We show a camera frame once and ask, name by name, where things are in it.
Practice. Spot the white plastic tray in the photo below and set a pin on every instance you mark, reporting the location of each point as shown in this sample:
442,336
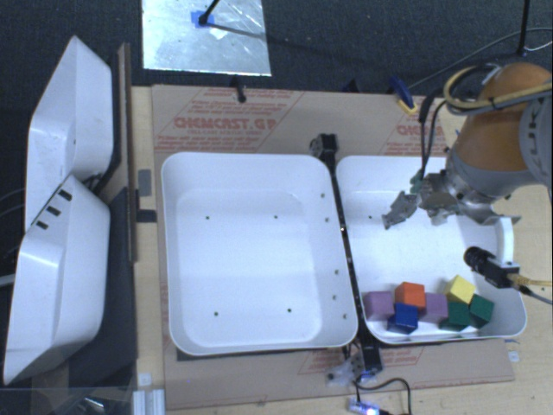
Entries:
246,266
415,257

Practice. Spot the orange cube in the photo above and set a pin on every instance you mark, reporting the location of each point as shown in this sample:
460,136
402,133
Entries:
410,293

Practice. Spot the thin black rod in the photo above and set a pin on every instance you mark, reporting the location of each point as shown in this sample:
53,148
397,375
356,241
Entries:
345,240

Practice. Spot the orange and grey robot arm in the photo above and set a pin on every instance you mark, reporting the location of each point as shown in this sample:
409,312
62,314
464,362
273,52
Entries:
497,136

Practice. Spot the blue cube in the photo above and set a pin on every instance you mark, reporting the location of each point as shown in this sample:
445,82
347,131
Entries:
405,317

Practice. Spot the brown cardboard board red print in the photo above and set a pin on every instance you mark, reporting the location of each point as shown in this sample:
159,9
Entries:
276,119

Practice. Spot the black cylinder on white bracket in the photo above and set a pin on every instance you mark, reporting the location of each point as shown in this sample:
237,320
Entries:
486,264

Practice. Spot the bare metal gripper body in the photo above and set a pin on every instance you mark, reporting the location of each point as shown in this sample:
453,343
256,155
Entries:
449,195

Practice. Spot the purple cube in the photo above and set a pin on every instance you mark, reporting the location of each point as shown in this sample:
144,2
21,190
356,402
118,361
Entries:
435,307
378,305

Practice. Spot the green cube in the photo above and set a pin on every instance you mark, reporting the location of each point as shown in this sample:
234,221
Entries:
481,309
457,316

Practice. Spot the yellow cube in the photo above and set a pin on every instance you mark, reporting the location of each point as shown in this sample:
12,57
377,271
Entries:
460,289

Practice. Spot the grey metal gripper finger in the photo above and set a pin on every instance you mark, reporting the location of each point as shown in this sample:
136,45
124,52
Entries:
399,212
440,218

